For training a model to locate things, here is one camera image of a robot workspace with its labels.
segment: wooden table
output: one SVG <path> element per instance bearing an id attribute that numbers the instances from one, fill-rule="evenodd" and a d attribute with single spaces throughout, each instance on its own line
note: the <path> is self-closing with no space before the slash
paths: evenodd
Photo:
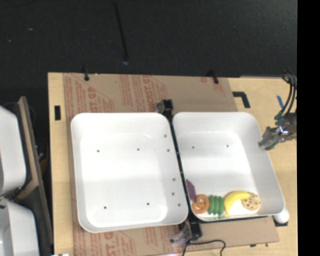
<path id="1" fill-rule="evenodd" d="M 238 111 L 252 114 L 258 121 L 262 133 L 267 126 L 275 126 L 274 116 L 280 110 L 276 96 L 286 100 L 289 93 L 288 84 L 280 78 L 272 77 L 229 78 L 228 82 L 233 92 L 245 92 L 250 103 L 250 108 L 245 108 L 242 99 L 236 97 Z M 65 109 L 63 73 L 48 74 L 48 97 L 54 253 L 63 254 L 74 250 L 69 161 L 66 154 L 68 148 L 66 120 L 62 118 L 60 122 L 54 122 L 55 106 L 60 106 L 61 113 Z M 223 251 L 223 256 L 298 254 L 297 142 L 293 140 L 280 143 L 269 151 L 269 156 L 290 213 L 289 224 L 277 228 L 280 242 L 271 243 L 268 247 L 262 244 L 255 247 L 228 247 Z M 187 253 L 187 255 L 202 256 L 218 254 L 218 249 Z"/>

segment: robotic end effector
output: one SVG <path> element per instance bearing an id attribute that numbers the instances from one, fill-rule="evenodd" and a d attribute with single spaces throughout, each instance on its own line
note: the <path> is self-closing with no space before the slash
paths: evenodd
<path id="1" fill-rule="evenodd" d="M 268 126 L 262 136 L 262 140 L 258 143 L 263 150 L 271 150 L 278 143 L 297 139 L 297 110 L 290 112 L 296 99 L 297 77 L 290 71 L 285 71 L 281 74 L 281 77 L 290 85 L 290 92 L 285 105 L 281 106 L 281 111 L 274 117 L 277 127 L 270 128 Z"/>

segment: cookie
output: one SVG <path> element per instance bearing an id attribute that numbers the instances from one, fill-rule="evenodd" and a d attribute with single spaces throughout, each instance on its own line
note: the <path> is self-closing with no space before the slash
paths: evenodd
<path id="1" fill-rule="evenodd" d="M 246 199 L 242 199 L 241 203 L 244 208 L 250 210 L 250 211 L 256 211 L 259 210 L 261 207 L 261 201 L 259 197 L 252 192 L 249 192 L 250 197 Z"/>

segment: brown packing paper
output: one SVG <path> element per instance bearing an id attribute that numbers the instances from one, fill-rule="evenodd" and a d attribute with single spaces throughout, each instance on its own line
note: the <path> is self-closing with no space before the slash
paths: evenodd
<path id="1" fill-rule="evenodd" d="M 76 256 L 149 256 L 182 252 L 169 237 L 177 225 L 129 229 L 104 233 L 83 230 L 77 217 L 70 122 L 85 112 L 154 112 L 163 99 L 171 99 L 174 113 L 182 111 L 237 111 L 228 80 L 215 84 L 211 77 L 93 74 L 64 74 L 73 240 Z M 220 239 L 227 247 L 271 243 L 279 240 L 272 217 L 202 224 L 200 241 Z M 192 245 L 187 251 L 221 248 L 221 243 Z"/>

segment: black floor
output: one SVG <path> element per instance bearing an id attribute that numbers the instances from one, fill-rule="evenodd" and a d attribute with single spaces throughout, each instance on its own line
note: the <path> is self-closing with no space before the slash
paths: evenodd
<path id="1" fill-rule="evenodd" d="M 298 0 L 0 0 L 0 104 L 27 96 L 49 138 L 48 72 L 297 74 Z"/>

